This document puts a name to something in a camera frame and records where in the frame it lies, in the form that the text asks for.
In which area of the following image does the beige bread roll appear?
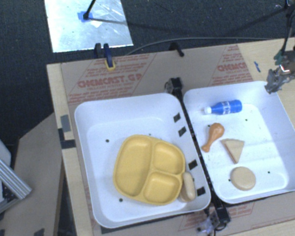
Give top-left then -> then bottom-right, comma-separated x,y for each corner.
175,170 -> 198,204

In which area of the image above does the blue bottle with white cap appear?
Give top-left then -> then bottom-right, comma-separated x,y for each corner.
203,98 -> 244,119

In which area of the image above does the beige triangular sandwich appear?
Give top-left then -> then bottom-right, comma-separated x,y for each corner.
219,135 -> 249,166

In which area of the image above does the thin black rod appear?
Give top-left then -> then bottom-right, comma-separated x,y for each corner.
175,85 -> 222,214

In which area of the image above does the brown cardboard board red print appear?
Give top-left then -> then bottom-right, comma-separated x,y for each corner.
60,29 -> 295,236

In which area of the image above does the black block with thin wires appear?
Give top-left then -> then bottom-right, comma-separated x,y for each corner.
213,203 -> 232,227
162,76 -> 185,94

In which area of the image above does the orange chicken drumstick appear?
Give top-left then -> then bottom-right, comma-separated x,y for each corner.
197,121 -> 228,154

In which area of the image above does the white plastic tray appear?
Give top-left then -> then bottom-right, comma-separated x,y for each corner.
72,85 -> 215,232
181,73 -> 295,210

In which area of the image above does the yellow divided plate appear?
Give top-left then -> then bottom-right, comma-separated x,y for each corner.
107,127 -> 192,213

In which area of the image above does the round beige biscuit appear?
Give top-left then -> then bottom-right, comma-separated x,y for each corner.
228,164 -> 258,193

